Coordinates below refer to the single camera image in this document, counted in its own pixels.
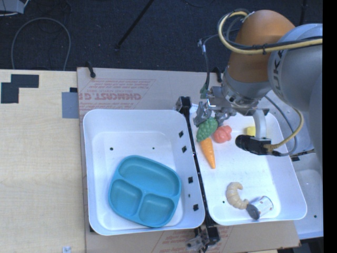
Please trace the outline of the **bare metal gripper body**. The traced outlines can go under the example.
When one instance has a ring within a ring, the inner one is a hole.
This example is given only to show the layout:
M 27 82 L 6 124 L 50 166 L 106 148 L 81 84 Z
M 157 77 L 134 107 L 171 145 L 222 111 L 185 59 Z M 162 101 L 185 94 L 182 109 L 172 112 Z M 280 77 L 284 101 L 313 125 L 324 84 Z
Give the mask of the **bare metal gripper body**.
M 228 87 L 212 86 L 206 94 L 207 109 L 228 115 L 252 115 L 258 103 L 258 99 L 247 98 Z

